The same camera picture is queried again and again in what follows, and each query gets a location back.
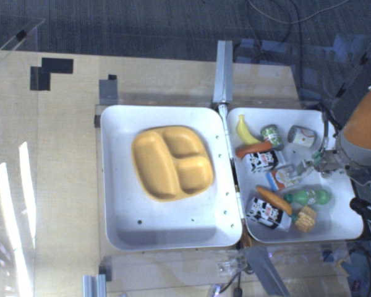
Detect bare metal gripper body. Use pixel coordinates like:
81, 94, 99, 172
310, 149, 349, 178

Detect orange and blue carton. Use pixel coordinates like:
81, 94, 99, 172
265, 165, 301, 192

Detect white can with orange print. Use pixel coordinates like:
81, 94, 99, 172
287, 125, 317, 149

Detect green bottle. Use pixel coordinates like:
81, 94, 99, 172
283, 189, 331, 207

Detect orange carrot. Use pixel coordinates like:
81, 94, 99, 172
255, 185, 297, 223

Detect cow print carton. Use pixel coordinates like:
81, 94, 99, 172
244, 149, 286, 174
245, 197, 293, 233

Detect green and white can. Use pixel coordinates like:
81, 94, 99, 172
260, 124, 284, 152

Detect yellow corn cob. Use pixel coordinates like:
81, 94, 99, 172
293, 205, 317, 233

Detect orange sausage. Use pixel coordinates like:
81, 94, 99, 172
235, 140, 274, 160

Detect white plastic tray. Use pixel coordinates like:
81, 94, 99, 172
226, 106, 365, 244
100, 104, 244, 252

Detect yellow banana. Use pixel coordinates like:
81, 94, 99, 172
236, 114, 262, 146

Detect thin black and white rod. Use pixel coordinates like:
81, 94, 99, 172
218, 103, 245, 223

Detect yellow divided plate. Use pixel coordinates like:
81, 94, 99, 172
130, 125, 215, 202

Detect pale wood board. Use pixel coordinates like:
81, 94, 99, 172
97, 56, 354, 297

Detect black cylinder on white bracket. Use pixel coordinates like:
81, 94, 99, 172
349, 179, 371, 226

